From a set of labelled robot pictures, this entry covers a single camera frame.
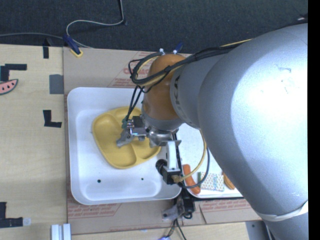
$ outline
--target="wooden table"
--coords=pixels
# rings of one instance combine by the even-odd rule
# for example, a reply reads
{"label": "wooden table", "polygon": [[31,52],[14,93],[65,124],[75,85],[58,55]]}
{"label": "wooden table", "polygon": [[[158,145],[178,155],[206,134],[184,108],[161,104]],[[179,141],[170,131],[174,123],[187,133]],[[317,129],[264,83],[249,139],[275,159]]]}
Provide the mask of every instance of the wooden table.
{"label": "wooden table", "polygon": [[[31,225],[0,228],[0,240],[49,240],[53,224],[68,223],[66,190],[65,101],[50,94],[50,76],[63,75],[63,49],[0,44],[0,66],[27,64],[10,70],[16,88],[0,95],[0,202],[7,218],[31,218]],[[43,110],[61,127],[44,126]],[[248,240],[244,222],[184,226],[188,240]],[[169,228],[73,235],[73,240],[160,239]],[[182,239],[178,229],[172,240]]]}

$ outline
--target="watermelon sticker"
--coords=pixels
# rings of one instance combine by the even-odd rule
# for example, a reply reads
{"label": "watermelon sticker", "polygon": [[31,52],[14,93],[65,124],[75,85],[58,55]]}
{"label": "watermelon sticker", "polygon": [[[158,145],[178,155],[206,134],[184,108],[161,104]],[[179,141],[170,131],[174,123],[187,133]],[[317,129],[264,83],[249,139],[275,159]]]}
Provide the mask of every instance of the watermelon sticker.
{"label": "watermelon sticker", "polygon": [[18,79],[0,82],[0,95],[11,92],[18,84]]}

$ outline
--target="black fabric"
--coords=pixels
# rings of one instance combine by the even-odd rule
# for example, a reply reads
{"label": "black fabric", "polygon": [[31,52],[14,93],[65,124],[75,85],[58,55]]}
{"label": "black fabric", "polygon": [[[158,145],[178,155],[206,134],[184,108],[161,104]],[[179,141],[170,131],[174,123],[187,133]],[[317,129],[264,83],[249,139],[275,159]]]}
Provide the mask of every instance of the black fabric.
{"label": "black fabric", "polygon": [[[116,23],[118,0],[0,0],[0,35],[40,32],[62,37],[75,20]],[[94,48],[195,53],[257,37],[308,13],[308,0],[122,0],[127,25],[76,23],[72,38]],[[2,44],[39,45],[43,36],[0,37]],[[62,40],[54,40],[62,46]]]}

